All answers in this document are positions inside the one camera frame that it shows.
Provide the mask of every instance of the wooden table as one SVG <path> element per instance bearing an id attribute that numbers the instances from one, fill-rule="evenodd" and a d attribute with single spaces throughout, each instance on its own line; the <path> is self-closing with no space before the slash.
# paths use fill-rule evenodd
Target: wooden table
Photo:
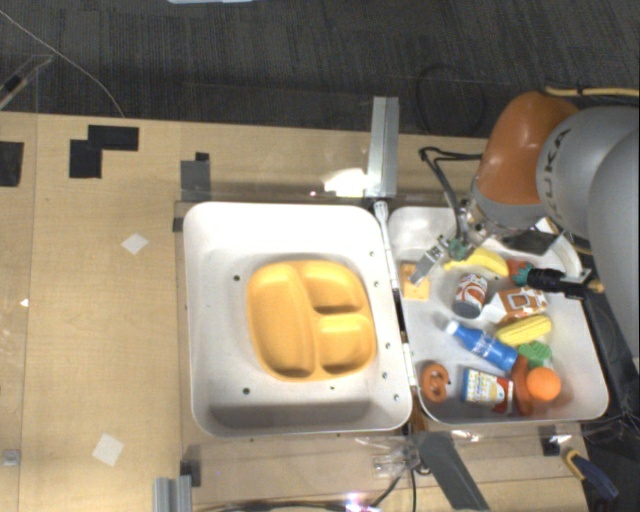
<path id="1" fill-rule="evenodd" d="M 139 150 L 104 151 L 102 179 L 70 179 L 69 141 L 86 139 L 89 124 L 139 127 Z M 3 272 L 18 283 L 5 297 L 29 298 L 28 308 L 11 304 L 12 316 L 2 319 L 11 331 L 3 350 L 12 347 L 14 357 L 0 362 L 0 405 L 15 411 L 0 418 L 9 433 L 2 446 L 20 445 L 22 462 L 0 467 L 0 509 L 149 511 L 153 479 L 175 478 L 182 456 L 172 232 L 180 162 L 209 153 L 214 187 L 315 190 L 329 171 L 365 166 L 369 134 L 2 113 L 0 140 L 25 143 L 20 187 L 0 194 L 2 240 L 12 248 L 3 253 Z M 417 157 L 426 144 L 478 152 L 484 141 L 401 136 L 399 188 L 431 191 L 441 202 L 437 181 Z M 449 168 L 454 188 L 466 191 L 473 171 L 468 164 Z M 121 246 L 134 234 L 148 240 L 136 255 Z M 584 452 L 577 425 L 562 428 Z M 104 433 L 124 443 L 114 466 L 92 456 Z M 541 455 L 535 429 L 482 435 L 486 444 L 461 454 L 492 510 L 586 509 L 579 481 L 558 457 Z M 225 446 L 229 457 L 237 453 Z M 364 471 L 349 464 L 341 467 L 345 474 Z M 287 474 L 263 474 L 261 485 L 276 476 Z M 241 499 L 246 489 L 241 478 L 234 481 L 238 488 L 225 492 Z M 372 480 L 363 490 L 387 484 Z M 450 509 L 433 477 L 418 484 L 419 510 Z M 403 481 L 387 498 L 385 511 L 410 510 L 407 486 Z"/>

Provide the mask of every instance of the blue bottle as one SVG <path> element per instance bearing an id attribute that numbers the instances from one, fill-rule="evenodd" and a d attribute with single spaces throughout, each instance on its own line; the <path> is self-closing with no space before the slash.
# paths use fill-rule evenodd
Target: blue bottle
<path id="1" fill-rule="evenodd" d="M 467 350 L 486 359 L 505 372 L 510 372 L 516 362 L 518 351 L 513 347 L 501 343 L 489 333 L 480 329 L 470 329 L 451 320 L 445 329 L 447 334 L 459 338 Z"/>

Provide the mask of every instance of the white diamond sticker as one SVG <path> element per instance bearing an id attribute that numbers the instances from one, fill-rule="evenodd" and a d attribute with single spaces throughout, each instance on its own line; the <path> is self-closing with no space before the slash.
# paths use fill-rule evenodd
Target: white diamond sticker
<path id="1" fill-rule="evenodd" d="M 124 247 L 127 251 L 129 251 L 134 256 L 140 252 L 140 250 L 149 243 L 142 235 L 135 233 L 127 238 L 124 242 L 122 242 L 122 247 Z"/>
<path id="2" fill-rule="evenodd" d="M 116 462 L 118 462 L 118 457 L 120 457 L 123 448 L 124 443 L 121 443 L 109 434 L 102 434 L 92 455 L 100 462 L 114 467 Z"/>

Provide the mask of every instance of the yellow plate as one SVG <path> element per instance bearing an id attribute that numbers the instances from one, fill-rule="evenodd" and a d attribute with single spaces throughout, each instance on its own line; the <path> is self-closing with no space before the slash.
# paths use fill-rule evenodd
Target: yellow plate
<path id="1" fill-rule="evenodd" d="M 251 342 L 262 367 L 288 381 L 332 379 L 366 368 L 376 354 L 367 294 L 331 261 L 287 261 L 247 285 Z"/>

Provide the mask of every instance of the orange fruit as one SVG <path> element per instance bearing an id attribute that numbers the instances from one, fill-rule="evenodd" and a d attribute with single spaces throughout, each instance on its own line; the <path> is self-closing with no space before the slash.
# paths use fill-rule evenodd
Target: orange fruit
<path id="1" fill-rule="evenodd" d="M 527 374 L 527 389 L 534 400 L 550 402 L 560 394 L 560 377 L 551 368 L 540 366 Z"/>

